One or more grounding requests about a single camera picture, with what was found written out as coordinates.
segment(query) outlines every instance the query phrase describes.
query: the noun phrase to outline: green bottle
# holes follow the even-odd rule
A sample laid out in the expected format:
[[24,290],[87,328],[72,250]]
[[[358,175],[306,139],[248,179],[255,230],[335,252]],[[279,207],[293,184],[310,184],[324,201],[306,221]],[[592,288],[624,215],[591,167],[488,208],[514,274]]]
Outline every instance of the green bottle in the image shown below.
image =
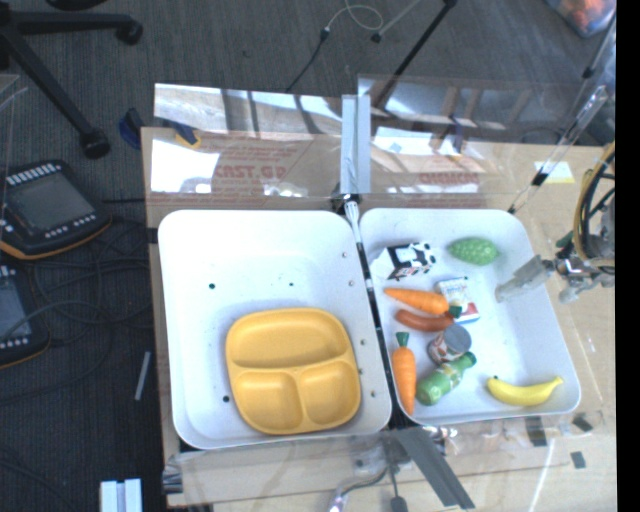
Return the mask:
[[416,400],[422,405],[437,404],[440,398],[460,384],[464,371],[474,364],[476,356],[471,352],[465,352],[450,363],[442,363],[431,375],[420,379],[416,389]]

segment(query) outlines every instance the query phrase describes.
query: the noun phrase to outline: can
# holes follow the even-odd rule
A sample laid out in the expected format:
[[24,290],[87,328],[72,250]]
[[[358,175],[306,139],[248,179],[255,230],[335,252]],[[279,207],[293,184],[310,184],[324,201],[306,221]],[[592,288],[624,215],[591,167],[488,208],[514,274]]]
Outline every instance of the can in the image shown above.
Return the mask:
[[427,352],[431,360],[440,365],[455,361],[471,348],[471,335],[459,324],[452,324],[429,343]]

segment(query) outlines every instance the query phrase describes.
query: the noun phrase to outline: banana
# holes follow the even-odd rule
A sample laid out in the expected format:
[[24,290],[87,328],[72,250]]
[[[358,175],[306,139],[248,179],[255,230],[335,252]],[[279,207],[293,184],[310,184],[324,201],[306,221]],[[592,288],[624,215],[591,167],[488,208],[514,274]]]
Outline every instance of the banana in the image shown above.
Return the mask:
[[498,377],[487,379],[487,388],[494,398],[510,405],[539,405],[551,396],[551,392],[564,381],[555,377],[547,382],[531,386],[515,386]]

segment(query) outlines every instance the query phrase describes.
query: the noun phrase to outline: sausage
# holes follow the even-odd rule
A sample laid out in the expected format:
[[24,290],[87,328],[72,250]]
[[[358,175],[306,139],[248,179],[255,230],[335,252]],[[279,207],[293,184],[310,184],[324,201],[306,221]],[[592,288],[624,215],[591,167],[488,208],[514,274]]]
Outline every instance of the sausage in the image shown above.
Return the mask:
[[444,331],[454,322],[453,316],[450,313],[445,313],[440,316],[422,316],[416,315],[406,309],[399,309],[395,318],[407,327],[424,332]]

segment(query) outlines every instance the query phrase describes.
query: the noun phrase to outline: black tripod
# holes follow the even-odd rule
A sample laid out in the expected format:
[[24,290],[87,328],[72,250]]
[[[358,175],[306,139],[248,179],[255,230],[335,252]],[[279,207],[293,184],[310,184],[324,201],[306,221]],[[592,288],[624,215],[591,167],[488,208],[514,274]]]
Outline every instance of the black tripod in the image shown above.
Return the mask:
[[422,34],[422,37],[420,37],[418,42],[415,44],[415,46],[411,49],[409,54],[402,61],[402,64],[398,66],[398,69],[396,69],[393,76],[389,80],[387,80],[387,82],[384,84],[384,86],[380,89],[379,92],[375,92],[374,94],[372,94],[371,96],[372,107],[377,108],[379,110],[385,109],[385,106],[387,105],[387,102],[389,101],[389,98],[391,97],[391,94],[393,93],[393,90],[395,89],[396,84],[398,83],[400,77],[402,76],[402,73],[404,73],[405,69],[407,69],[409,64],[411,64],[415,56],[422,49],[422,47],[427,42],[427,40],[431,37],[431,34],[433,34],[436,28],[438,28],[438,25],[444,19],[447,13],[455,7],[457,1],[458,0],[444,0],[444,6],[442,7],[438,15],[427,27],[427,30],[425,30],[424,34]]
[[142,37],[142,25],[126,15],[13,12],[7,2],[0,2],[0,69],[9,67],[10,58],[22,67],[78,130],[87,158],[100,158],[109,152],[107,136],[87,121],[22,35],[107,28],[117,29],[116,37],[129,45],[136,44]]

